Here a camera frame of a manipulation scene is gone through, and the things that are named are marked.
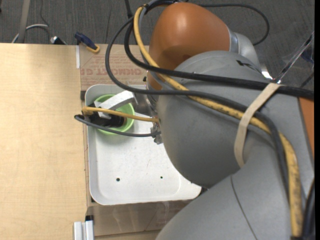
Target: beige strap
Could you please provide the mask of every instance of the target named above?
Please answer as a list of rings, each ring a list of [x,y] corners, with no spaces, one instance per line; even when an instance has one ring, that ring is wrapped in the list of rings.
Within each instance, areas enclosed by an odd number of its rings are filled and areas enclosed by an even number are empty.
[[[259,94],[259,96],[251,103],[251,105],[246,109],[243,114],[238,131],[236,133],[234,142],[234,155],[235,159],[240,167],[244,166],[243,150],[245,146],[245,140],[247,135],[247,128],[250,123],[251,118],[255,112],[275,93],[275,91],[280,87],[280,84],[269,83],[264,90]]]

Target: light wood surface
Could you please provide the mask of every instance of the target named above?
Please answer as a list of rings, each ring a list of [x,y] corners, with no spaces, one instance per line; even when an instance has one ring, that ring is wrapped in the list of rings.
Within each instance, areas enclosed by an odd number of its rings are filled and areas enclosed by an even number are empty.
[[[86,175],[75,46],[0,43],[0,239],[71,240]]]

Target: blue clamp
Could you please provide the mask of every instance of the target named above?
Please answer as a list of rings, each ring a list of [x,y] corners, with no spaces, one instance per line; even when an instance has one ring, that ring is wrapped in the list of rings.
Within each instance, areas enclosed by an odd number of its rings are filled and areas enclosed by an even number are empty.
[[[74,37],[75,37],[75,39],[78,40],[79,43],[84,43],[86,45],[86,48],[89,51],[91,51],[93,53],[99,52],[99,50],[100,50],[99,45],[92,42],[89,37],[87,37],[84,34],[79,33],[79,32],[76,32]]]

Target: yellow cable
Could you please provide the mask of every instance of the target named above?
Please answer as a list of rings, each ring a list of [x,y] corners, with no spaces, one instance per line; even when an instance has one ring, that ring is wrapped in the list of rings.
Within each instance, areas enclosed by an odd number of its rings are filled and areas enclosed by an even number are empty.
[[[124,118],[131,118],[131,119],[145,121],[145,122],[159,123],[159,119],[158,118],[142,117],[142,116],[123,113],[123,112],[120,112],[120,111],[115,111],[115,110],[107,109],[107,108],[84,106],[82,108],[82,112],[83,112],[84,115],[88,115],[88,116],[92,115],[93,112],[103,112],[103,113],[108,113],[108,114],[111,114],[111,115],[116,115],[116,116],[120,116],[120,117],[124,117]]]
[[[151,56],[145,49],[145,46],[140,36],[139,17],[142,10],[143,10],[143,6],[139,7],[136,13],[134,14],[133,30],[134,30],[135,39],[144,58],[150,63],[150,65],[159,68],[158,64],[151,58]],[[182,91],[189,90],[167,75],[164,75],[164,74],[158,74],[158,75],[161,76],[176,90],[182,90]],[[208,99],[197,97],[197,96],[188,96],[188,97],[208,108],[227,114],[239,120],[242,118],[244,114],[241,111],[230,108],[228,106],[221,105],[212,100],[208,100]],[[259,119],[253,117],[250,120],[250,124],[270,134],[269,128]],[[284,153],[285,153],[286,163],[288,168],[291,233],[292,233],[292,236],[299,237],[302,235],[302,225],[303,225],[303,209],[302,209],[302,199],[301,199],[301,182],[300,182],[299,166],[298,166],[297,156],[295,154],[295,151],[291,143],[287,140],[287,138],[281,132],[279,132],[279,136],[284,148]]]

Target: black cable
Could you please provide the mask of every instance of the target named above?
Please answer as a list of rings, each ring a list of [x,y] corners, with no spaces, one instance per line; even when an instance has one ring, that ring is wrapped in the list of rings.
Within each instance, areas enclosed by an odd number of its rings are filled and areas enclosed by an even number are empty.
[[[81,123],[86,124],[87,126],[91,126],[91,127],[94,127],[94,128],[106,131],[106,132],[110,132],[110,133],[118,134],[118,135],[122,135],[122,136],[127,136],[127,137],[155,137],[156,135],[161,134],[160,131],[152,132],[152,133],[136,134],[136,133],[129,133],[129,132],[122,132],[122,131],[118,131],[118,130],[113,130],[108,127],[103,127],[101,125],[89,122],[81,114],[75,115],[74,119],[78,120]]]
[[[131,32],[132,28],[133,26],[130,25],[127,31]],[[153,71],[156,73],[177,77],[177,78],[204,81],[209,83],[226,84],[226,85],[232,85],[234,87],[242,87],[242,88],[256,89],[256,90],[263,90],[269,84],[269,82],[259,82],[259,81],[253,81],[253,80],[247,80],[247,79],[238,79],[238,78],[215,76],[215,75],[208,75],[208,74],[188,73],[188,72],[168,70],[160,67],[151,66],[149,64],[146,64],[138,60],[132,54],[129,46],[129,39],[130,39],[130,35],[129,36],[127,35],[124,39],[124,50],[127,56],[134,64],[149,71]],[[296,97],[304,97],[312,100],[314,99],[313,91],[302,89],[302,88],[296,88],[296,87],[284,85],[284,86],[280,86],[276,92],[279,94],[291,95]]]
[[[158,7],[158,6],[162,6],[162,5],[172,5],[174,4],[175,1],[172,0],[158,0],[157,2],[154,3],[148,3],[145,7],[146,7],[146,12],[144,15],[146,15],[150,10]]]
[[[113,38],[111,39],[109,45],[107,46],[106,49],[106,53],[105,53],[105,68],[106,71],[110,77],[110,79],[120,88],[133,92],[133,93],[139,93],[139,94],[146,94],[146,95],[174,95],[174,96],[198,96],[201,98],[205,98],[205,99],[209,99],[209,100],[213,100],[213,101],[217,101],[223,105],[226,105],[228,107],[232,107],[235,108],[236,110],[240,110],[242,112],[246,111],[247,107],[239,104],[235,101],[223,98],[221,96],[216,96],[214,94],[210,94],[210,93],[205,93],[205,92],[200,92],[200,91],[194,91],[194,90],[188,90],[188,91],[184,91],[184,90],[145,90],[145,89],[137,89],[137,88],[133,88],[130,86],[127,86],[125,84],[123,84],[122,82],[120,82],[112,73],[111,67],[110,67],[110,53],[111,53],[111,49],[112,46],[116,40],[116,38],[118,37],[118,35],[123,31],[123,29],[133,21],[133,17],[131,17],[130,19],[128,19],[122,26],[121,28],[116,32],[116,34],[113,36]],[[269,119],[267,116],[265,116],[264,114],[262,114],[261,112],[256,112],[254,114],[254,116],[258,119],[260,119],[261,121],[263,121],[270,130],[271,133],[271,138],[274,142],[274,147],[277,153],[277,158],[279,161],[279,166],[280,166],[280,173],[281,173],[281,177],[282,177],[282,181],[283,181],[283,185],[284,188],[286,190],[286,194],[287,197],[288,195],[288,189],[289,189],[289,184],[288,184],[288,169],[287,169],[287,163],[286,163],[286,157],[284,154],[284,150],[283,150],[283,146],[282,146],[282,142],[280,140],[279,137],[279,132],[277,130],[277,127],[275,126],[275,124],[272,122],[271,119]]]
[[[110,18],[111,18],[111,13],[112,13],[112,6],[110,7],[109,13],[107,15],[107,23],[106,23],[106,31],[105,31],[105,41],[104,43],[108,43],[108,32],[109,32],[109,25],[110,25]]]
[[[316,234],[316,195],[315,195],[315,179],[311,184],[308,198],[306,200],[304,219],[302,227],[302,236],[309,237],[310,235]]]
[[[205,7],[205,8],[215,8],[215,7],[243,7],[243,8],[248,8],[251,9],[253,11],[255,11],[256,13],[260,14],[260,16],[263,18],[263,20],[265,21],[266,24],[266,31],[264,36],[257,42],[253,43],[254,46],[262,43],[268,36],[269,31],[270,31],[270,24],[268,21],[268,18],[263,14],[262,11],[258,10],[257,8],[248,5],[248,4],[243,4],[243,3],[217,3],[217,4],[198,4],[201,7]]]
[[[307,83],[309,83],[310,80],[311,80],[312,78],[314,78],[314,76],[315,76],[315,72],[313,71],[313,72],[307,77],[307,79],[304,80],[304,82],[300,85],[300,88],[305,87],[305,86],[307,85]]]
[[[128,19],[130,19],[133,16],[133,14],[132,14],[132,11],[130,8],[129,0],[124,0],[124,2],[125,2],[126,13],[127,13]]]

